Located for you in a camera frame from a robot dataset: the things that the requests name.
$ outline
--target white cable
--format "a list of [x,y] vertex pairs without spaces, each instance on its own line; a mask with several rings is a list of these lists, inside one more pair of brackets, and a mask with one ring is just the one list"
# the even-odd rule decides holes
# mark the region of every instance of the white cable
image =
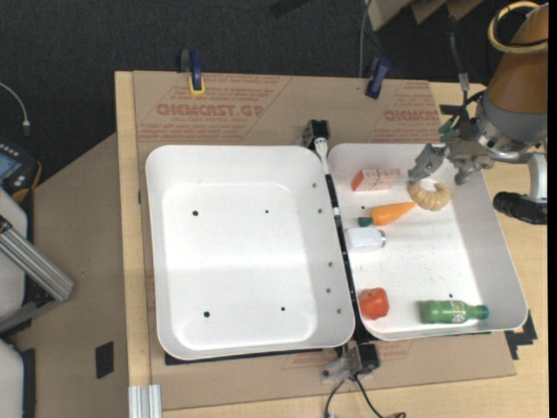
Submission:
[[21,109],[23,110],[23,134],[25,136],[29,136],[30,135],[31,123],[29,122],[29,119],[27,118],[27,110],[25,109],[25,105],[23,105],[22,100],[19,98],[19,96],[16,94],[16,92],[13,91],[8,85],[3,84],[2,82],[0,82],[0,87],[4,88],[21,105]]

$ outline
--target pink box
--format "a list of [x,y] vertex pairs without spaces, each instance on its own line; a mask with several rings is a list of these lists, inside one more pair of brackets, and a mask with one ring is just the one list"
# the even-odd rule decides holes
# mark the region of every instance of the pink box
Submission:
[[390,189],[399,179],[400,169],[361,170],[352,181],[352,190],[362,192]]

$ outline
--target cardboard sheet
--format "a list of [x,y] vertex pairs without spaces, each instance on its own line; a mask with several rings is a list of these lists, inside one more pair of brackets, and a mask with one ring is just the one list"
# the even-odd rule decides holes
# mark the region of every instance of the cardboard sheet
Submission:
[[[322,382],[320,373],[336,359],[333,349],[168,363],[155,321],[144,163],[164,144],[294,144],[311,119],[328,120],[330,148],[346,142],[436,142],[440,115],[429,83],[387,79],[377,100],[365,96],[365,79],[354,78],[205,74],[205,85],[206,94],[194,97],[185,74],[134,72],[152,382],[161,385],[169,410],[329,393],[332,384]],[[363,380],[366,388],[515,373],[503,333],[376,345],[382,367]]]

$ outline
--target toy tomato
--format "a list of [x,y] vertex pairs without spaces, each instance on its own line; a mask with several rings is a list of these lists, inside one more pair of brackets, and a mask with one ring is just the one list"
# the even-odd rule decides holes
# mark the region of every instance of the toy tomato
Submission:
[[370,319],[378,319],[389,312],[389,299],[383,288],[364,291],[358,297],[359,310]]

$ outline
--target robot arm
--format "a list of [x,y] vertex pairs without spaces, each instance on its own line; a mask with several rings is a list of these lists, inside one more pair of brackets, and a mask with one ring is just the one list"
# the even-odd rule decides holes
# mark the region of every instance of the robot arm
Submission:
[[[497,24],[511,11],[527,11],[527,18],[511,43],[503,44]],[[445,145],[427,145],[416,158],[416,166],[408,173],[411,183],[435,172],[444,158],[458,169],[457,185],[496,161],[526,164],[530,193],[499,193],[493,207],[529,223],[547,223],[547,152],[530,150],[547,141],[548,26],[548,3],[518,2],[497,13],[488,30],[493,47],[505,53],[497,71],[487,88],[465,100],[441,127]],[[466,107],[474,101],[478,103],[476,116],[470,118]]]

